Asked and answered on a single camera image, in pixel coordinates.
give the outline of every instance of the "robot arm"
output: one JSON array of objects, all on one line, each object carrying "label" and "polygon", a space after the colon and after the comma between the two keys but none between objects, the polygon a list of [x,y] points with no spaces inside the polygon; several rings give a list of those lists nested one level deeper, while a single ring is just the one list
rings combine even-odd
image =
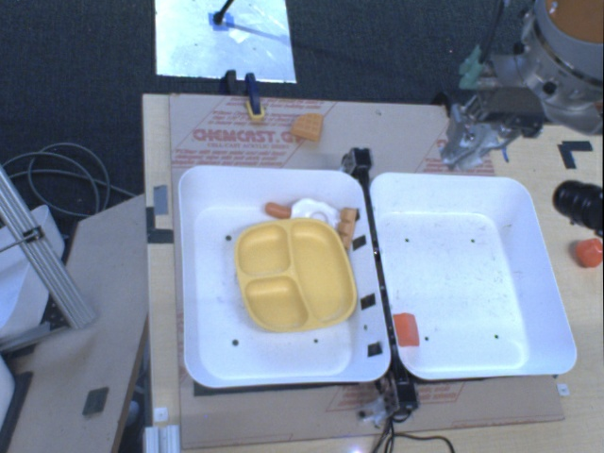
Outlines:
[{"label": "robot arm", "polygon": [[603,32],[604,0],[535,0],[514,55],[482,61],[478,50],[463,64],[461,87],[476,93],[451,106],[443,162],[473,168],[492,149],[537,136],[545,119],[601,133]]}]

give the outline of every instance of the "black cylinder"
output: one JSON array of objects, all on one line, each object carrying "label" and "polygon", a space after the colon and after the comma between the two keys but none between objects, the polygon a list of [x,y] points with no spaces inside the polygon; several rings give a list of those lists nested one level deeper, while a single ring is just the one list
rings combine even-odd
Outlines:
[{"label": "black cylinder", "polygon": [[554,207],[573,223],[602,236],[602,189],[579,181],[564,181],[554,192]]}]

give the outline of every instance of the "white tray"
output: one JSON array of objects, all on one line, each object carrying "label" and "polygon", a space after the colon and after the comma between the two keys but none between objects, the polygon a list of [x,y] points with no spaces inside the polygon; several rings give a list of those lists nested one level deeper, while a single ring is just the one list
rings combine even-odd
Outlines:
[{"label": "white tray", "polygon": [[[178,197],[184,358],[193,379],[209,387],[232,387],[361,382],[383,376],[390,347],[362,190],[351,176],[200,166],[180,179]],[[365,235],[367,245],[350,252],[350,262],[358,301],[373,294],[376,304],[364,310],[358,305],[334,327],[271,332],[256,325],[245,309],[235,273],[235,242],[247,227],[273,220],[263,211],[265,203],[287,205],[307,197],[336,208],[360,209],[355,236]],[[381,353],[374,354],[376,347]]]},{"label": "white tray", "polygon": [[[424,379],[561,374],[577,352],[529,193],[507,178],[378,176],[371,187],[392,313],[413,314],[419,346],[399,346]],[[234,246],[271,220],[266,202],[300,198],[357,208],[349,253],[359,291],[335,327],[275,333],[249,317]],[[361,382],[381,377],[390,347],[360,185],[337,171],[200,166],[179,182],[184,357],[209,387]],[[376,305],[361,308],[373,295]],[[376,344],[381,353],[368,354]]]},{"label": "white tray", "polygon": [[384,174],[371,187],[399,347],[424,379],[562,374],[577,350],[529,192],[505,177]]}]

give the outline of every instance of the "dark floor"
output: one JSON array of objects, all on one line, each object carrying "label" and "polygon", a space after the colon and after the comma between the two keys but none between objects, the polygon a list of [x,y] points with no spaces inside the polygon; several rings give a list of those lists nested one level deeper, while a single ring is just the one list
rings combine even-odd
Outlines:
[{"label": "dark floor", "polygon": [[[286,2],[298,83],[260,84],[261,94],[400,103],[456,93],[458,66],[482,38],[495,4]],[[512,0],[494,51],[511,52],[529,5]],[[154,0],[0,0],[0,163],[51,143],[77,143],[99,156],[114,184],[141,193],[142,95],[218,92],[213,80],[155,75],[154,17]],[[35,206],[24,180],[16,181]],[[48,197],[90,207],[85,184],[45,181]]]}]

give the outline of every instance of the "yellow plate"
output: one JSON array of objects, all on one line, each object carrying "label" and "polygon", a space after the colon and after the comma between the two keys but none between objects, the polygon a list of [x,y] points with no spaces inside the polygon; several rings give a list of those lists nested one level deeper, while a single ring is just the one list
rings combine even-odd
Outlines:
[{"label": "yellow plate", "polygon": [[356,307],[357,287],[342,241],[320,220],[247,228],[237,240],[235,264],[247,311],[269,330],[333,326]]}]

